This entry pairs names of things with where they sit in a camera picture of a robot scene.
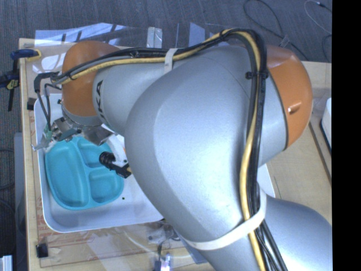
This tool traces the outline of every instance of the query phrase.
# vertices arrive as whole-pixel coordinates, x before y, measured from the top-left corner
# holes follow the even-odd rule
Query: wooden table
[[[33,40],[21,38],[19,48],[29,47]],[[47,51],[56,53],[66,50],[69,45],[43,46]],[[106,259],[80,261],[57,265],[56,256],[53,258],[37,257],[36,245],[39,244],[39,208],[38,192],[38,167],[37,154],[31,148],[34,143],[34,120],[32,111],[27,109],[28,99],[36,98],[32,91],[32,80],[29,63],[20,59],[20,87],[21,87],[21,115],[24,142],[24,176],[26,198],[26,223],[27,223],[27,248],[29,270],[152,270],[154,250],[127,256],[114,256]],[[276,197],[301,203],[318,211],[330,224],[332,223],[332,189],[331,189],[331,155],[319,128],[322,117],[322,108],[325,107],[327,98],[331,97],[331,64],[304,62],[310,75],[314,91],[314,113],[309,127],[302,137],[289,149],[279,154],[267,163]],[[53,248],[52,252],[75,256],[82,245]],[[174,258],[175,270],[213,270],[209,264],[195,265],[185,248],[167,250]]]

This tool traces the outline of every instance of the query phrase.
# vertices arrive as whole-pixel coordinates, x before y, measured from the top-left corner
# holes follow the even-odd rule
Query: turquoise tray
[[[57,142],[45,154],[47,182],[56,202],[66,209],[89,209],[110,203],[123,192],[124,179],[99,162],[107,144],[82,137]]]

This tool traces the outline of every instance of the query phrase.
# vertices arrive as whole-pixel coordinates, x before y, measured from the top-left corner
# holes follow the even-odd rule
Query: wooden surface
[[[20,39],[19,48],[23,48],[26,42],[31,43],[31,40]],[[331,65],[308,62],[304,64],[311,78],[314,96],[316,99],[321,98],[316,101],[317,107],[321,109],[319,104],[322,104],[322,99],[331,96]],[[36,160],[33,158],[34,152],[31,148],[30,138],[30,125],[33,122],[30,121],[27,110],[28,89],[31,86],[29,85],[28,88],[29,82],[24,59],[20,60],[20,75],[29,270],[135,270],[136,266],[143,266],[147,270],[151,270],[148,253],[41,268],[40,260],[36,256],[38,218],[34,174],[37,167],[34,163]],[[312,115],[311,122],[319,117],[320,110],[317,109]],[[267,166],[278,198],[311,207],[332,223],[331,156],[328,157],[325,149],[320,147],[324,144],[324,138],[315,130],[316,125],[311,123],[298,141],[268,162]],[[175,262],[174,267],[179,266],[179,268],[174,268],[175,270],[213,270],[209,264],[193,264],[184,248],[171,250],[171,252],[175,257],[183,258],[182,261]]]

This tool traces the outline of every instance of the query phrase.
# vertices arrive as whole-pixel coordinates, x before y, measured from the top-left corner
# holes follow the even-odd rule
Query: white tray
[[[61,99],[61,94],[50,95],[52,122],[62,117],[61,107],[58,104],[59,99]],[[46,119],[38,100],[34,105],[34,115],[36,140],[37,143],[40,143],[46,125]],[[40,149],[37,152],[43,215],[46,224],[52,230],[60,233],[69,233],[154,222],[163,218],[140,189],[133,175],[124,180],[124,190],[122,194],[111,203],[100,207],[76,211],[61,207],[55,201],[47,183],[44,164],[45,151],[44,149]]]

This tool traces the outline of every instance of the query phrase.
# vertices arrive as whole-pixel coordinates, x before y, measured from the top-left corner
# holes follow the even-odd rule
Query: white velcro strap
[[[224,236],[208,241],[208,242],[192,242],[189,240],[183,239],[193,248],[198,250],[216,250],[226,247],[240,238],[248,235],[250,232],[254,231],[259,225],[262,223],[263,219],[266,215],[266,204],[267,204],[267,196],[266,193],[259,189],[260,191],[260,207],[259,210],[254,216],[252,216],[249,220],[246,220],[236,228],[234,228],[229,233],[225,234]]]
[[[164,74],[173,69],[173,55],[177,50],[178,48],[171,48],[167,51],[164,60]]]

